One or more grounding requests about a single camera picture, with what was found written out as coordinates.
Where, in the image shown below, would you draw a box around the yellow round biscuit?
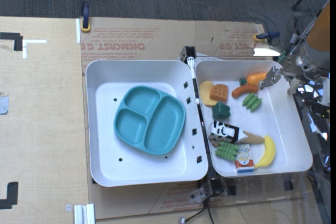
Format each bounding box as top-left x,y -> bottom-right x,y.
198,81 -> 218,107

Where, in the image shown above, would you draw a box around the black and white milk carton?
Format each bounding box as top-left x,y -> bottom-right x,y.
208,120 -> 249,145

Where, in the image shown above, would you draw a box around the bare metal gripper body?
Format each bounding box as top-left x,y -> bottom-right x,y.
279,54 -> 316,82

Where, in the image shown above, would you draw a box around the orange carrot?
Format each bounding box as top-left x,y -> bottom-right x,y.
239,72 -> 268,87

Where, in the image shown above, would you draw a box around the thin black and white rod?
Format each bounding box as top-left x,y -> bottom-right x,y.
187,57 -> 212,179

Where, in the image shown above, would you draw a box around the tan ice cream cone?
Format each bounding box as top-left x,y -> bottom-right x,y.
242,130 -> 266,145

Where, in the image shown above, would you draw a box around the yellow banana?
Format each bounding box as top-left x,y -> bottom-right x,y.
254,134 -> 277,169

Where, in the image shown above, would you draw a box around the teal divided plate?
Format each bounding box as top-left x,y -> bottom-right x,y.
113,85 -> 187,156

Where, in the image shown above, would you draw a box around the brown toy waffle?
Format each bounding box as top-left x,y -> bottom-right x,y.
209,83 -> 229,103

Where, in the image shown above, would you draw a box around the green pea pods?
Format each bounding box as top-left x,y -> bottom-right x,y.
215,141 -> 240,162
241,92 -> 263,113

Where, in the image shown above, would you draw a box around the black block with thin wires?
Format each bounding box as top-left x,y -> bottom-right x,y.
190,177 -> 224,203
180,46 -> 197,62

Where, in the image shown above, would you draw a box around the orange and white juice carton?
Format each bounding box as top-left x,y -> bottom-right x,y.
234,143 -> 256,173

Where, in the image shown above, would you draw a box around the orange-brown sausage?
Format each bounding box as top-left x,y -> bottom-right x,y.
231,84 -> 259,99

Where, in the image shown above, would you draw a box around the white plastic tray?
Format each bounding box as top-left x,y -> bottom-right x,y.
85,59 -> 209,188
194,59 -> 314,178

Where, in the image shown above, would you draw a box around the brown cardboard board red print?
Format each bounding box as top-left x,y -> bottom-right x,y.
80,17 -> 317,220

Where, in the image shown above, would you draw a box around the green bell pepper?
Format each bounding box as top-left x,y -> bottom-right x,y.
212,102 -> 232,120

